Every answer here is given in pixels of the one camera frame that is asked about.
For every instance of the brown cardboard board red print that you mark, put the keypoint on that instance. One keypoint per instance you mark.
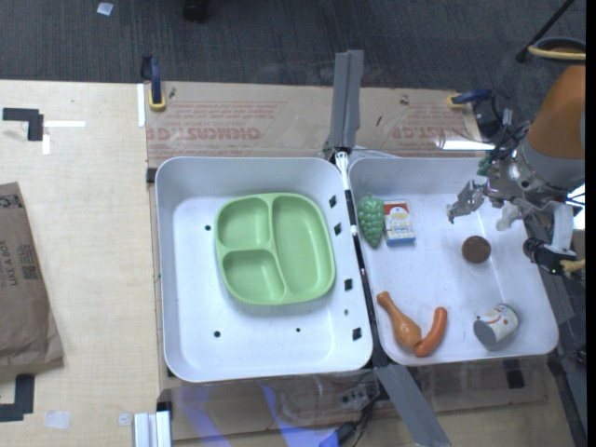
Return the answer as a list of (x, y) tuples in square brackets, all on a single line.
[(242, 124)]

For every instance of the green divided plate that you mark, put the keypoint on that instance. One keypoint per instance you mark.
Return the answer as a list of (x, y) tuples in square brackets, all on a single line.
[(298, 245)]

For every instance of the black cylinder on white bracket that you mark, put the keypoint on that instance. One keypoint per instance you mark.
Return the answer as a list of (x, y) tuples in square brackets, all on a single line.
[(549, 254)]

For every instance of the white plastic tray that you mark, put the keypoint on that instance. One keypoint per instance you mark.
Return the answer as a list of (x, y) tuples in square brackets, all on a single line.
[(442, 296), (261, 338)]

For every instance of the orange sausage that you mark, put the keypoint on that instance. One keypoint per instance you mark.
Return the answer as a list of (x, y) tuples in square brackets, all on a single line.
[(433, 333)]

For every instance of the red white blue carton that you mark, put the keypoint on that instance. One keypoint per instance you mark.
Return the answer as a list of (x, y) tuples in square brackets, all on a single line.
[(399, 221)]

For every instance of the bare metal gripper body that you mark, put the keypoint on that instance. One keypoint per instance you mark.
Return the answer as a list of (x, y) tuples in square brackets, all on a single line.
[(517, 182)]

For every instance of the brown round doughnut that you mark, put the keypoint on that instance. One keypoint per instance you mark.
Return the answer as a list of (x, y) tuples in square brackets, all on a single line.
[(476, 249)]

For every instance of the orange chicken drumstick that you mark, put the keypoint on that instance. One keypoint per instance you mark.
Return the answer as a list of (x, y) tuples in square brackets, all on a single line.
[(404, 326)]

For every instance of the white printed can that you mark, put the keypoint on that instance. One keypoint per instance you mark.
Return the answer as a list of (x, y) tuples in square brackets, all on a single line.
[(498, 326)]

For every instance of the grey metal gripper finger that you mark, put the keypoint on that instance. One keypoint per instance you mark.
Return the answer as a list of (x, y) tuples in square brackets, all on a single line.
[(475, 193), (455, 211)]

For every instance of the brown paper bag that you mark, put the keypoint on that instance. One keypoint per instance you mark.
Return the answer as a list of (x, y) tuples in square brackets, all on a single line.
[(23, 287)]

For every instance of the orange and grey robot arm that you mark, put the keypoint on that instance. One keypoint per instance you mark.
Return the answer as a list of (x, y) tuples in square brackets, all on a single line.
[(559, 124)]

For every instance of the green grapes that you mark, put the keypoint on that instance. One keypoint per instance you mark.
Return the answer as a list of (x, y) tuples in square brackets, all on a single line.
[(371, 219)]

